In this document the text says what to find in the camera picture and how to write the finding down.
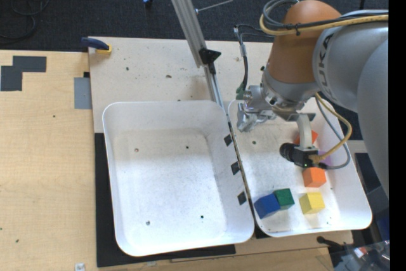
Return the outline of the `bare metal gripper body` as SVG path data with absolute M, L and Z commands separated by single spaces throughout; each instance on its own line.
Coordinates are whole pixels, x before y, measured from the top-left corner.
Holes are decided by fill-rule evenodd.
M 249 86 L 243 96 L 243 110 L 247 114 L 273 114 L 275 93 L 266 86 Z

